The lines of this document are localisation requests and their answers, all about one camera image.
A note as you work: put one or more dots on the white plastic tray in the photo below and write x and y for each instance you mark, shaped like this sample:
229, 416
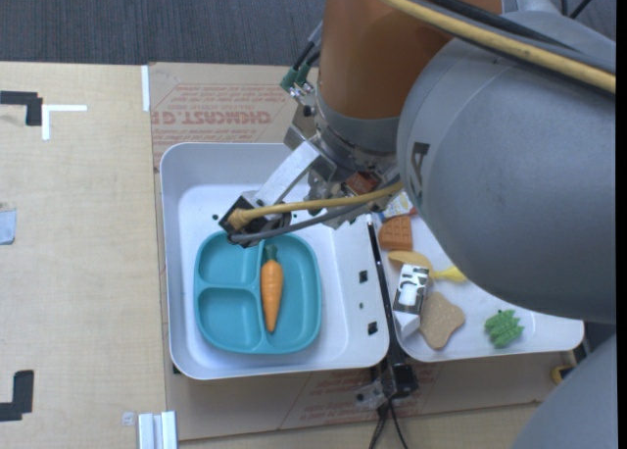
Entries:
343, 290
470, 339

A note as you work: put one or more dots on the green pea pods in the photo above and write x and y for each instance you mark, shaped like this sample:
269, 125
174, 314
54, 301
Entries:
503, 329

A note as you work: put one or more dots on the black and white carton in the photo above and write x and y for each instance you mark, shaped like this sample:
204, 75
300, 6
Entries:
411, 292

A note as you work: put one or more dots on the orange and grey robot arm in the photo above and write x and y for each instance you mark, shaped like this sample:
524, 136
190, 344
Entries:
490, 167

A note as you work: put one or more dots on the orange carrot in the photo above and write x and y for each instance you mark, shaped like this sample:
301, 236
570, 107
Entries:
272, 285

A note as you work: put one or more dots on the brown cardboard board red print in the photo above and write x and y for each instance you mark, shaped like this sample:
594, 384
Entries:
220, 109

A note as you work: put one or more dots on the white and yellow carton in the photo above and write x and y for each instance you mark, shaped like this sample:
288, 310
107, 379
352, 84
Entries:
399, 204

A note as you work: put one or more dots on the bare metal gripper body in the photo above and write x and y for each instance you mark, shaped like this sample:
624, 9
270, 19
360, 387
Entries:
353, 164

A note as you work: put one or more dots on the brown bread slice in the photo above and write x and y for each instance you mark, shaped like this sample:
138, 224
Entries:
441, 322

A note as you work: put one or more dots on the orange waffle biscuit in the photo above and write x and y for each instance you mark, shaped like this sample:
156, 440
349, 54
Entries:
396, 234

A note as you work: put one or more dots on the yellow banana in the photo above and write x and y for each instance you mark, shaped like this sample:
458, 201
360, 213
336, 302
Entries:
409, 257

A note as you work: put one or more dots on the black cylinder on white bracket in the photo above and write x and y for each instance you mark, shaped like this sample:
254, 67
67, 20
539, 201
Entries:
289, 172

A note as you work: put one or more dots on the blue divided plate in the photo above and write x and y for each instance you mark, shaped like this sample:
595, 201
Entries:
225, 300

